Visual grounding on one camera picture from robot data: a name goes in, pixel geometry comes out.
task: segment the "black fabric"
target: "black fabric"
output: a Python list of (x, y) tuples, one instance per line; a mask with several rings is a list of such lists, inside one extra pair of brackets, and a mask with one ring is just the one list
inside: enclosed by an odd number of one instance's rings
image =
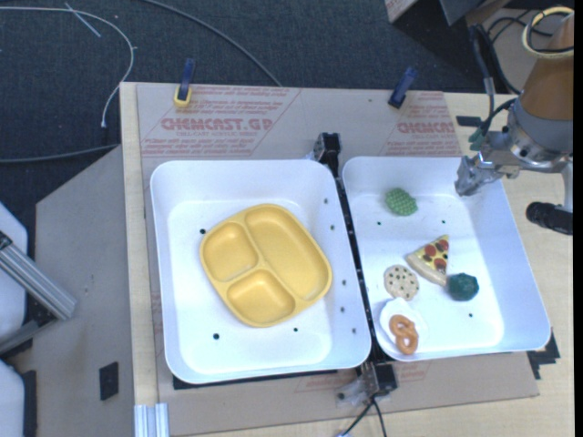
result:
[[(419, 0), (394, 24), (384, 0), (155, 0), (230, 36), (283, 86), (391, 89), (407, 67), (412, 88), (482, 92), (463, 22), (449, 26), (438, 0)], [(128, 81), (273, 86), (233, 45), (167, 9), (137, 0), (0, 0), (0, 6), (72, 8), (117, 25), (135, 49)], [(112, 28), (72, 14), (0, 10), (0, 159), (117, 144), (118, 97), (101, 113), (129, 60)], [(105, 152), (0, 164), (0, 202), (34, 235), (35, 204)]]

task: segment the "green toy food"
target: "green toy food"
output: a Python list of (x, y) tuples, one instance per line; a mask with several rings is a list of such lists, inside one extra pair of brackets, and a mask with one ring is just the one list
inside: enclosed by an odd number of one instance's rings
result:
[(454, 300), (469, 301), (477, 294), (480, 287), (476, 277), (458, 273), (447, 278), (445, 289)]
[(389, 209), (400, 216), (407, 216), (417, 211), (417, 202), (409, 193), (401, 188), (394, 188), (388, 191), (384, 201)]

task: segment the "yellow plate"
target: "yellow plate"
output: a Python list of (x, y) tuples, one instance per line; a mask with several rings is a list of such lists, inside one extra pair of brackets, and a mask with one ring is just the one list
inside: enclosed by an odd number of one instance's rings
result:
[(311, 306), (332, 283), (328, 259), (286, 208), (262, 204), (208, 231), (199, 248), (210, 283), (242, 322), (270, 327)]

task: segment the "pizza slice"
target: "pizza slice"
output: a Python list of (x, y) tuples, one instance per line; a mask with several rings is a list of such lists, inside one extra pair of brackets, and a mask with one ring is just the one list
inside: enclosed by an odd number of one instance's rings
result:
[(442, 235), (431, 243), (408, 254), (405, 260), (419, 275), (442, 287), (447, 283), (447, 252), (449, 236)]

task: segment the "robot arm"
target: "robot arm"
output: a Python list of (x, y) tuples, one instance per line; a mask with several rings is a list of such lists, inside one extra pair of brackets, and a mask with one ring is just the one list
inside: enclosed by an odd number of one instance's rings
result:
[[(532, 27), (555, 13), (567, 16), (547, 48), (534, 49), (530, 43)], [(569, 235), (573, 234), (574, 27), (575, 13), (556, 7), (535, 15), (525, 28), (523, 45), (537, 62), (520, 95), (501, 106), (508, 110), (502, 131), (487, 130), (491, 117), (476, 131), (479, 150), (473, 158), (462, 158), (455, 182), (460, 196), (470, 196), (503, 176), (516, 178), (521, 170), (561, 173), (565, 182), (563, 205), (533, 203), (527, 217)]]

